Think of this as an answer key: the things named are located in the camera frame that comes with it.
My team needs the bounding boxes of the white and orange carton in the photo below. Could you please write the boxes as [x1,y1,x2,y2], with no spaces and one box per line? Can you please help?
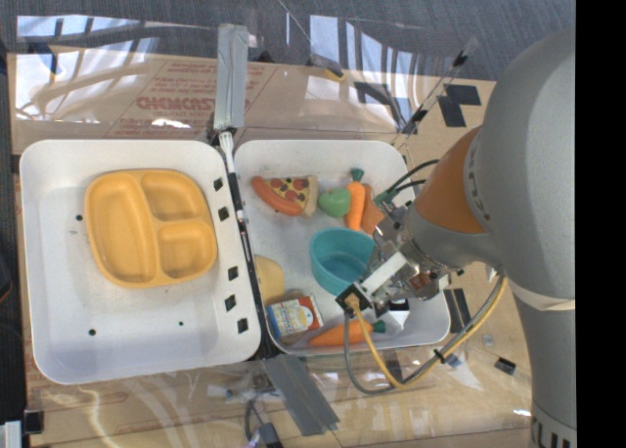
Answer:
[266,294,325,340]

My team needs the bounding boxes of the blue bowl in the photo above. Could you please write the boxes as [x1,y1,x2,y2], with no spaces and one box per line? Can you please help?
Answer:
[308,227,379,297]

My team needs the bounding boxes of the white plastic tray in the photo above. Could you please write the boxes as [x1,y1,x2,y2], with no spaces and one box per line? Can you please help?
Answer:
[233,139,452,357]
[18,138,263,386]

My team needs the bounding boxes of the orange wedge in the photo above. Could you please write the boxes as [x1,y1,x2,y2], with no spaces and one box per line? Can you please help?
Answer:
[362,184,387,236]

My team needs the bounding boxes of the orange toy carrot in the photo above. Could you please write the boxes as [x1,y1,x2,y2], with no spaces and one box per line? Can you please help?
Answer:
[307,319,387,349]
[344,167,368,233]

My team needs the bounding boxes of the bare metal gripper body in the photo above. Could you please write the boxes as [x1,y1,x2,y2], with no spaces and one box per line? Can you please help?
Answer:
[373,203,452,303]

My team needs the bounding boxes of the brown cardboard board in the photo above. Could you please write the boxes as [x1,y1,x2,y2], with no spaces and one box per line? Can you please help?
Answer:
[7,52,534,448]

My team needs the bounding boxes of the pale yellow toy bread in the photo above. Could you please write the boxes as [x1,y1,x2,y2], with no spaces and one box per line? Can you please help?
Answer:
[253,253,287,308]

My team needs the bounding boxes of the toy pizza slice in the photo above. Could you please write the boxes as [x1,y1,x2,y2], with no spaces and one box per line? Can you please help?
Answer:
[250,174,320,219]

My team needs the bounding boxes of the yellow divided plate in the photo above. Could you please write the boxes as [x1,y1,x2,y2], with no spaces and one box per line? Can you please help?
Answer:
[83,169,219,290]

